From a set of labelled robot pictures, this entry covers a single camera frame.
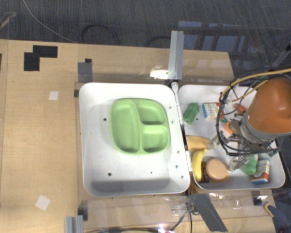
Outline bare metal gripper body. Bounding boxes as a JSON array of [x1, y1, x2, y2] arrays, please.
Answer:
[[232, 137, 276, 160]]

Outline green plastic bottle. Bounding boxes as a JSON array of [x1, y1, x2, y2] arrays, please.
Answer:
[[240, 154, 259, 176]]

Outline orange toy carrot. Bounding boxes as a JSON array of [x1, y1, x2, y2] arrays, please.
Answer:
[[220, 116, 234, 134]]

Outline small orange toy sausage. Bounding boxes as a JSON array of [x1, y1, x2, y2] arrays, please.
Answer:
[[233, 103, 247, 113]]

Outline tan round biscuit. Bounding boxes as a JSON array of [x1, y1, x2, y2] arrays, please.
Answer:
[[205, 158, 229, 181]]

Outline white plastic tray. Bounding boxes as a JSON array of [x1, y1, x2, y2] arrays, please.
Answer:
[[78, 82, 191, 198], [178, 84, 287, 192]]

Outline tan toy bread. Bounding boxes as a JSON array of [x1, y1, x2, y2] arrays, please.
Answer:
[[186, 135, 210, 153]]

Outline blue and yellow carton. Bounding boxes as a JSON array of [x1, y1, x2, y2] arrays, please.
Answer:
[[202, 102, 226, 121]]

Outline brown toy bread slice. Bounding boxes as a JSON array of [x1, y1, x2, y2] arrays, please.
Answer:
[[200, 161, 230, 183]]

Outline yellow banana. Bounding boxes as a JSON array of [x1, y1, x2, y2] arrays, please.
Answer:
[[191, 149, 208, 183]]

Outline green toy grapes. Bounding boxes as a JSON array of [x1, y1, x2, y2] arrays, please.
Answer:
[[183, 102, 200, 125]]

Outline green divided plate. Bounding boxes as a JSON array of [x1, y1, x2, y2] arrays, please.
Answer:
[[110, 98, 172, 155]]

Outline pale wood board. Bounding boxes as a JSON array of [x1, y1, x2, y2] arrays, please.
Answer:
[[76, 43, 276, 233]]

